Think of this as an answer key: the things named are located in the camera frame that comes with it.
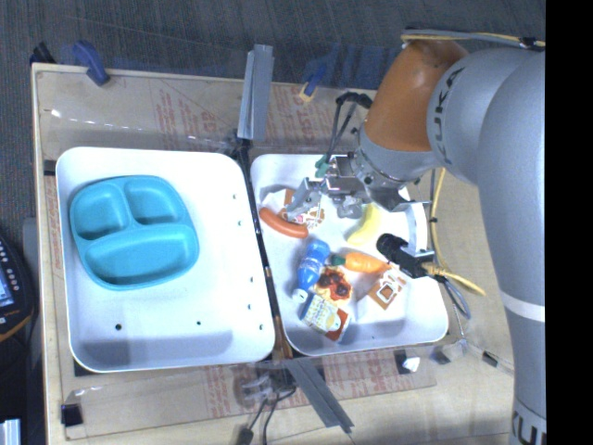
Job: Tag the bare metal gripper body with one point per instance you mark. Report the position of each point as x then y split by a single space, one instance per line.
345 179

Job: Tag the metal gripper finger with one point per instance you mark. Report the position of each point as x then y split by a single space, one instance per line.
303 197
348 209

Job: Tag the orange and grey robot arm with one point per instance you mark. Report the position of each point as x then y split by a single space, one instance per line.
509 156

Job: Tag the white printed packet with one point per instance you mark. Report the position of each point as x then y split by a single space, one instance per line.
315 216

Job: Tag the yellow banana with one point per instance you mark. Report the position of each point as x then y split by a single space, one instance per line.
366 227

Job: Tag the orange sausage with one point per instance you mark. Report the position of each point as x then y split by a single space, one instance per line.
282 224

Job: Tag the orange carrot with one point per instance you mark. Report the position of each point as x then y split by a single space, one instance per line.
363 262

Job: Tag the blue bottle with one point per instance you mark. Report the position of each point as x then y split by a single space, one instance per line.
312 262

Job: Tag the pizza slice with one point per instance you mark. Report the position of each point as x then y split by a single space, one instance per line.
334 285

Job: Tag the yellow and red carton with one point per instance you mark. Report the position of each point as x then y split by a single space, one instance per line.
324 318

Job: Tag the white plastic tray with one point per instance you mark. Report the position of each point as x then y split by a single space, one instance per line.
407 322
162 332

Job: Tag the brown cardboard board red print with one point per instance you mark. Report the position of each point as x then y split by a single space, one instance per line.
185 109

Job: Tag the blue divided plate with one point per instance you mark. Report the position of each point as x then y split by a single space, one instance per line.
134 234

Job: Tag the black cylinder on white bracket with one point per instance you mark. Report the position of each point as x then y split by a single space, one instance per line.
398 248

